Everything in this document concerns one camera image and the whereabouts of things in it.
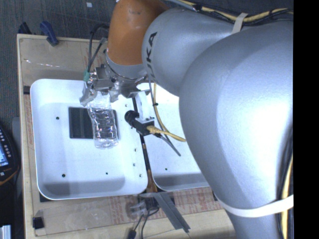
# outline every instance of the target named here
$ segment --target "clear plastic bottle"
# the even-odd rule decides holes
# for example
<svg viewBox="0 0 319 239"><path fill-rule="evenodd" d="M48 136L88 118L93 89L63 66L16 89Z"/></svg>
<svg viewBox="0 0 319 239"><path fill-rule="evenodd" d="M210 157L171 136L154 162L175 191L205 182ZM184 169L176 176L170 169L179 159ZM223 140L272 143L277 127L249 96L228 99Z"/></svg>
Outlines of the clear plastic bottle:
<svg viewBox="0 0 319 239"><path fill-rule="evenodd" d="M102 95L99 91L86 108L92 121L95 147L104 149L117 145L119 141L110 94Z"/></svg>

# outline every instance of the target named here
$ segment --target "dark floor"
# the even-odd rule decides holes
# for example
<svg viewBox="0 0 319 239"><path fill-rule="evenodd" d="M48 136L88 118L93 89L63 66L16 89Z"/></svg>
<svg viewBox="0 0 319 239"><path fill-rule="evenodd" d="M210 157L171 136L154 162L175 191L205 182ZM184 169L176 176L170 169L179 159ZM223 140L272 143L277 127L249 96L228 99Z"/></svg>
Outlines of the dark floor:
<svg viewBox="0 0 319 239"><path fill-rule="evenodd" d="M294 0L191 0L238 12L258 13L274 8L294 8ZM57 36L88 38L99 22L110 22L115 0L0 0L0 124L12 134L12 119L18 116L16 34L26 22L33 33L49 21ZM10 184L0 188L0 226L14 224L14 200Z"/></svg>

